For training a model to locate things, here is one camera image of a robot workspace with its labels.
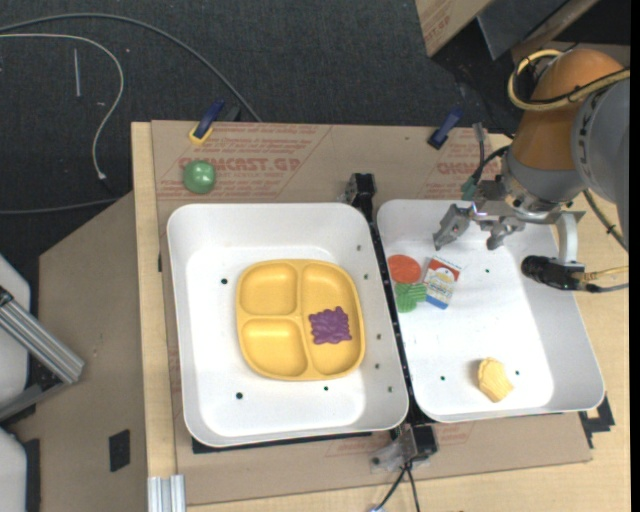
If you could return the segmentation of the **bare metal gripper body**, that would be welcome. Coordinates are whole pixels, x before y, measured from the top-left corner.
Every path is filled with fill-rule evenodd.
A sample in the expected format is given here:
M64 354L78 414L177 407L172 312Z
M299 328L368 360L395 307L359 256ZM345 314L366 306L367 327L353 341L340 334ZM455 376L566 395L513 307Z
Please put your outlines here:
M485 231L521 230L526 223L553 223L564 202L538 197L510 174L471 177L471 220Z

